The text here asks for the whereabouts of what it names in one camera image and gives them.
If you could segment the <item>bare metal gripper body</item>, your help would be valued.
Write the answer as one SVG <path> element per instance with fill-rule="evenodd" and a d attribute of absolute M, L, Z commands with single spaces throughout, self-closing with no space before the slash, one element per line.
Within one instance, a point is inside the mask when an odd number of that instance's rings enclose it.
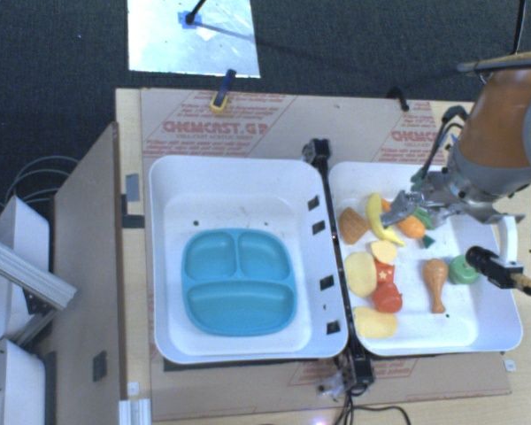
<path fill-rule="evenodd" d="M 467 215 L 483 224 L 499 222 L 504 213 L 493 206 L 493 196 L 476 189 L 459 173 L 443 170 L 427 173 L 420 185 L 421 207 L 434 225 L 442 225 L 450 217 Z"/>

